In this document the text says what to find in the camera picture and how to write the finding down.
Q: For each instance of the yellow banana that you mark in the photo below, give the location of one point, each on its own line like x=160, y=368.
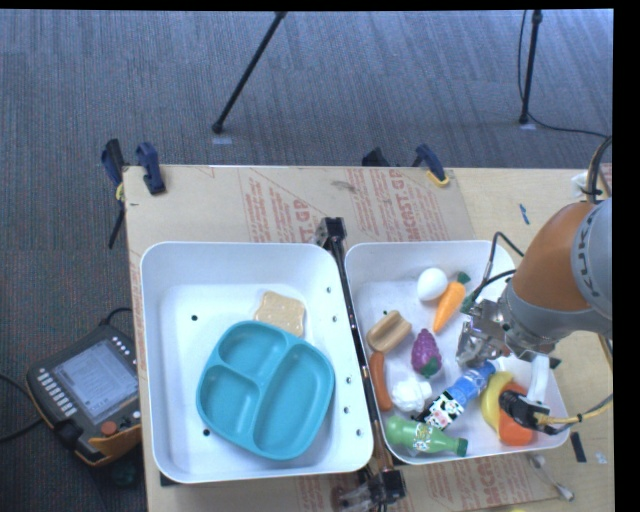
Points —
x=491, y=400

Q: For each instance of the brown cardboard board red print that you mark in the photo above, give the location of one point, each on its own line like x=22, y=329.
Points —
x=280, y=205

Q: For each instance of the orange-red sausage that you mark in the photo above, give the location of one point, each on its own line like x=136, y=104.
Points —
x=381, y=380

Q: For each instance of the white plastic tray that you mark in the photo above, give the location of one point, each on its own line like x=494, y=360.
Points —
x=175, y=350
x=390, y=272

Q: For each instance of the green bottle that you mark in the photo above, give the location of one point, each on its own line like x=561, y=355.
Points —
x=415, y=434

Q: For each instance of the blue divided plate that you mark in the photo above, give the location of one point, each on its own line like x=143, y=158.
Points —
x=295, y=395

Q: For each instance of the tan bread slice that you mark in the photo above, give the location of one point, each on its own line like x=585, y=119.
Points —
x=280, y=309

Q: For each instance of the blue clear plastic bottle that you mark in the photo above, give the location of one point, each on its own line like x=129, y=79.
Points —
x=467, y=385

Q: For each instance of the black and white cow-print carton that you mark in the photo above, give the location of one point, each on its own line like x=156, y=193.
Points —
x=445, y=411

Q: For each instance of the orange fruit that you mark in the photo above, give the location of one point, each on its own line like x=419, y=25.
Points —
x=514, y=434

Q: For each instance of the black cylinder on white bracket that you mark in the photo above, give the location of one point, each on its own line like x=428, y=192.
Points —
x=520, y=407

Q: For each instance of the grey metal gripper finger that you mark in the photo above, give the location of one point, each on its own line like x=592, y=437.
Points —
x=468, y=348
x=492, y=349

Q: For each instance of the orange carrot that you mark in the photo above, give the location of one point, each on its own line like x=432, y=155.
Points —
x=449, y=302

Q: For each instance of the white cauliflower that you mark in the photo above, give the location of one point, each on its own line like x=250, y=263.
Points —
x=409, y=395

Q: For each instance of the white egg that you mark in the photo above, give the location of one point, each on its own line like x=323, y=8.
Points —
x=431, y=284

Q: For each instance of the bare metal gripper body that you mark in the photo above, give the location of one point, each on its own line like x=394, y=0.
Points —
x=487, y=316

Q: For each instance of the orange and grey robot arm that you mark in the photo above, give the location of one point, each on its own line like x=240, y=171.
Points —
x=560, y=265

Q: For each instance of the tan hot dog bun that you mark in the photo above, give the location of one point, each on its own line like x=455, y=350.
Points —
x=387, y=331

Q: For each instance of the purple grapes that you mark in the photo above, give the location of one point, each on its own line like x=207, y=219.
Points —
x=425, y=352

